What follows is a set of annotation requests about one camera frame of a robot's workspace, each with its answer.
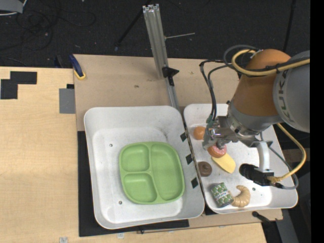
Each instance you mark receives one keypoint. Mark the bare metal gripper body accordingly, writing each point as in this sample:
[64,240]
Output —
[227,131]

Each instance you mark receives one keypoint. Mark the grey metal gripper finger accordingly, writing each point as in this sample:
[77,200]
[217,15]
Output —
[207,142]
[221,143]

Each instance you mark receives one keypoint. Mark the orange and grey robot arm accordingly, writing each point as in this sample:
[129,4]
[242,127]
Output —
[255,92]

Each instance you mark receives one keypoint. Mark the pink doughnut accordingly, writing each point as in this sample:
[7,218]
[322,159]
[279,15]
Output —
[217,152]

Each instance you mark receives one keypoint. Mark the orange toy fruit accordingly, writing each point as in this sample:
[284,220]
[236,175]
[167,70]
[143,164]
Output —
[199,133]

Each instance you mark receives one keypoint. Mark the yellow cheese wedge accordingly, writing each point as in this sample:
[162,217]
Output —
[225,164]

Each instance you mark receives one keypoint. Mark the brown chocolate doughnut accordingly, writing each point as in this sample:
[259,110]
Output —
[204,169]

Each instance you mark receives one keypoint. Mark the green printed can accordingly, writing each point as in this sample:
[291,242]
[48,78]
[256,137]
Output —
[222,195]

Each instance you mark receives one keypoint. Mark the tan croissant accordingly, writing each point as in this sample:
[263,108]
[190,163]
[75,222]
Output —
[243,196]

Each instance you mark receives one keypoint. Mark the green divided plate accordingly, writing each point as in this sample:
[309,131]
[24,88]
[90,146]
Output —
[152,173]

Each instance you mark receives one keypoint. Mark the white plastic tray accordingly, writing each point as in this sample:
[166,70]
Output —
[253,201]
[106,166]

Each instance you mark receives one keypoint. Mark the brown cardboard board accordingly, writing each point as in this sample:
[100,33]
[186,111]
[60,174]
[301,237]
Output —
[114,90]

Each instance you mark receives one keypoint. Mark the black cylinder on white bracket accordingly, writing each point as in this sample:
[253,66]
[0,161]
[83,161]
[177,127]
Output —
[254,173]

